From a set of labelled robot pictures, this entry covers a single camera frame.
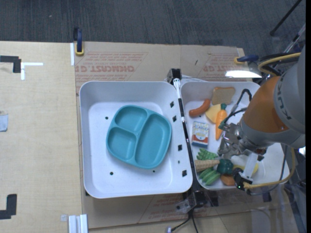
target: toy bread slice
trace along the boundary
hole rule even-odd
[[[212,122],[212,123],[216,123],[216,116],[217,113],[221,110],[221,105],[220,104],[216,104],[216,105],[212,105],[208,108],[208,110],[205,112],[205,115],[207,116],[207,118]]]
[[[235,93],[234,87],[215,87],[213,90],[212,104],[230,104]]]

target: blue divided plate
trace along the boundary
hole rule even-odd
[[[106,146],[116,158],[150,169],[163,161],[171,136],[171,124],[164,116],[143,107],[126,105],[112,119]]]

